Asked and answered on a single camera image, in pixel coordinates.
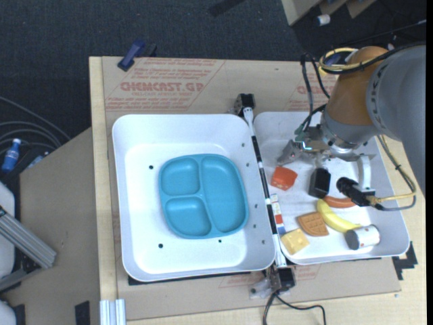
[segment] yellow banana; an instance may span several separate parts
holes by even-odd
[[[329,207],[328,203],[326,203],[322,199],[319,199],[317,201],[317,211],[322,215],[325,223],[336,231],[345,233],[348,230],[353,230],[361,227],[361,225],[359,224],[354,224],[337,216],[334,211],[331,210],[331,207]]]

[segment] white can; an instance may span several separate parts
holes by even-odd
[[[368,225],[348,230],[344,234],[347,245],[354,251],[366,246],[375,246],[380,242],[380,233],[376,226]]]

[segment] white tray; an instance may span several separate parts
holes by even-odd
[[[112,138],[122,261],[142,282],[266,269],[275,258],[263,187],[246,122],[232,114],[132,114]],[[186,239],[166,224],[158,174],[168,160],[220,154],[235,163],[249,205],[244,228],[222,238]]]
[[[294,131],[306,116],[306,112],[264,112],[258,114],[254,120],[254,128],[269,183],[277,166],[277,158],[281,155],[281,151],[288,140],[295,138]],[[319,117],[320,114],[313,116],[313,125],[319,122]],[[371,186],[376,190],[376,195],[379,197],[393,195],[394,192],[375,140],[370,140],[366,146],[359,148],[357,153],[375,155],[370,163]],[[334,158],[327,161],[324,166],[331,173],[329,195],[344,197],[337,190],[336,182],[340,177],[348,177],[357,181],[357,164]],[[310,176],[315,165],[313,161],[302,158],[285,165],[285,167],[298,174],[294,186],[283,191],[269,185],[269,191],[271,194],[278,195],[286,231],[291,231],[299,228],[296,221],[299,215],[316,211],[317,198],[308,194]],[[397,207],[398,204],[396,201],[389,201],[386,206]],[[293,255],[289,254],[283,247],[284,255],[294,263],[307,265],[330,261],[397,256],[405,253],[409,248],[409,235],[400,211],[386,212],[372,207],[358,206],[349,209],[334,209],[334,211],[349,221],[361,225],[376,225],[381,235],[380,243],[354,251],[347,246],[343,234],[329,228],[329,236],[307,236],[310,244]]]

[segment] blue object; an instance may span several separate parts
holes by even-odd
[[[129,70],[129,68],[134,65],[134,58],[143,53],[144,47],[144,41],[139,39],[135,40],[126,56],[117,64],[117,66],[124,71]]]
[[[12,147],[7,150],[5,160],[3,161],[3,165],[1,165],[1,170],[4,173],[9,173],[14,169],[20,157],[20,144],[21,140],[16,138],[12,141]]]
[[[248,220],[244,184],[235,164],[218,154],[194,154],[167,161],[158,177],[170,229],[184,238],[221,237]]]

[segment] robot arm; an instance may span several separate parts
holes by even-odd
[[[402,142],[425,196],[426,45],[394,51],[371,46],[354,52],[344,66],[321,65],[339,74],[321,124],[290,141],[278,163],[302,152],[350,160],[373,136],[386,135]]]

